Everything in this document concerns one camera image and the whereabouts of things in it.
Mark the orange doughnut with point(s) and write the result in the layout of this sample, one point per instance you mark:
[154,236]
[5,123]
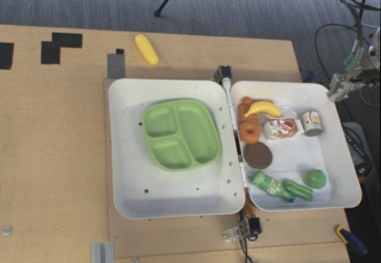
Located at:
[244,134]

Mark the orange sausage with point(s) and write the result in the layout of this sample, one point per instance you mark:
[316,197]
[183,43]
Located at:
[241,113]

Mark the brown round biscuit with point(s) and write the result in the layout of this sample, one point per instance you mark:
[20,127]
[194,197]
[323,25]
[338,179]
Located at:
[257,155]

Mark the yellow corn cob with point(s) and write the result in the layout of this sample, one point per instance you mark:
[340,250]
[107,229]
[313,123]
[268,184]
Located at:
[146,49]

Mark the green round toy vegetable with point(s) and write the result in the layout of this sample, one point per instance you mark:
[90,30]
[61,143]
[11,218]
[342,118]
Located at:
[315,178]

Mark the green divided plate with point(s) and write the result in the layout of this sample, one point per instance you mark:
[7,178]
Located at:
[190,128]

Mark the green pea pod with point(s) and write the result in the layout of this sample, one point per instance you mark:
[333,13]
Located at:
[299,189]

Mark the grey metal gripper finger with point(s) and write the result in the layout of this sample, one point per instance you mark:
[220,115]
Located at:
[336,80]
[340,93]

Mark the white plastic tray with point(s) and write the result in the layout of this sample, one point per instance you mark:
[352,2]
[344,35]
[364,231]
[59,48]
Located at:
[131,184]
[336,166]

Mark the yellow banana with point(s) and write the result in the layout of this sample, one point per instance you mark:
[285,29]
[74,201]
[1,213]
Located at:
[265,107]

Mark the orange carrot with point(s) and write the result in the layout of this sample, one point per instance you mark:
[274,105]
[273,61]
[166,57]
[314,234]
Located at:
[246,100]

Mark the green printed bottle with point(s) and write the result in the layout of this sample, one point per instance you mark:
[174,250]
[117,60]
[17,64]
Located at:
[268,184]

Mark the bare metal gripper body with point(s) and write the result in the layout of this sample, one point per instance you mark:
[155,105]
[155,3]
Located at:
[370,74]

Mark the thin black and white rod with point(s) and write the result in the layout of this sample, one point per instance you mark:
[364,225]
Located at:
[229,98]

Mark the white and brown carton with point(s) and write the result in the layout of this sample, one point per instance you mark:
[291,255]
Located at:
[281,129]

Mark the small white printed can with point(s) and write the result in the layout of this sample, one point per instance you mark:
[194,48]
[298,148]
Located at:
[312,122]

